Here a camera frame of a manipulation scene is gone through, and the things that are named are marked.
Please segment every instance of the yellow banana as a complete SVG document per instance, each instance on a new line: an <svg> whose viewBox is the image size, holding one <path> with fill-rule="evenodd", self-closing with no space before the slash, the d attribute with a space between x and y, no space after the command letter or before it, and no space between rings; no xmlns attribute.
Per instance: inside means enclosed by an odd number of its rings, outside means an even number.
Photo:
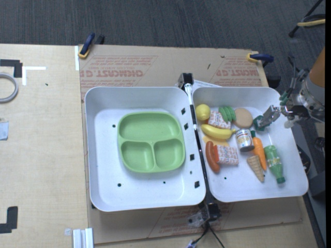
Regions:
<svg viewBox="0 0 331 248"><path fill-rule="evenodd" d="M233 133L236 132L235 129L229 130L229 129L218 129L216 127L213 127L208 124L202 124L201 125L202 131L210 137L221 139L221 140L227 140L229 139Z"/></svg>

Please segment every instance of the lemon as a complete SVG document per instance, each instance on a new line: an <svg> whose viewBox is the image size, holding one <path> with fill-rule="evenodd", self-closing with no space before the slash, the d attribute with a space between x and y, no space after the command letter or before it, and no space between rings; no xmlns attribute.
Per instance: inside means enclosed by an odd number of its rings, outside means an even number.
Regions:
<svg viewBox="0 0 331 248"><path fill-rule="evenodd" d="M206 104L198 105L195 108L195 115L198 120L206 120L210 117L210 107Z"/></svg>

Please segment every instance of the silver ring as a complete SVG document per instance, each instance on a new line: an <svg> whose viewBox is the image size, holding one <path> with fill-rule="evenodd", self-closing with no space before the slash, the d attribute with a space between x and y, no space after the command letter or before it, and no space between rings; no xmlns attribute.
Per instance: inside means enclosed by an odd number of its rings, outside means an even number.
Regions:
<svg viewBox="0 0 331 248"><path fill-rule="evenodd" d="M14 77L6 74L6 73L0 73L0 78L6 78L10 81L12 81L12 83L14 84L15 86L15 89L14 89L14 92L9 96L9 97L6 97L6 98L0 98L0 103L7 103L11 100L14 99L14 97L17 95L17 92L19 91L19 85L17 84L16 80Z"/></svg>

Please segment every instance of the ice cream cone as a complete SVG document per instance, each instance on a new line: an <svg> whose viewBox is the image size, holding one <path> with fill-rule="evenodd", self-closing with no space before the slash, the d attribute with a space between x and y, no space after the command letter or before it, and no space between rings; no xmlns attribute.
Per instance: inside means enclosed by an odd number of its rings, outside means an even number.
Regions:
<svg viewBox="0 0 331 248"><path fill-rule="evenodd" d="M258 155L251 156L247 158L247 163L254 171L255 175L258 177L258 179L261 182L264 182L264 175L263 175L263 169L260 164L260 159Z"/></svg>

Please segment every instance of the sausage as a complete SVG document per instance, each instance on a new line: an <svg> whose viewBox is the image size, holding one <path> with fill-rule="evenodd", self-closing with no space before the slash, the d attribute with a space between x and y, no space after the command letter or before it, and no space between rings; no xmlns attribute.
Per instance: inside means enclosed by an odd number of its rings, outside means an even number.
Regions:
<svg viewBox="0 0 331 248"><path fill-rule="evenodd" d="M214 144L212 141L208 141L206 143L206 157L207 157L207 162L208 162L210 168L214 172L218 173L219 170L221 169L221 167L219 166L218 163L216 163L213 147L214 147Z"/></svg>

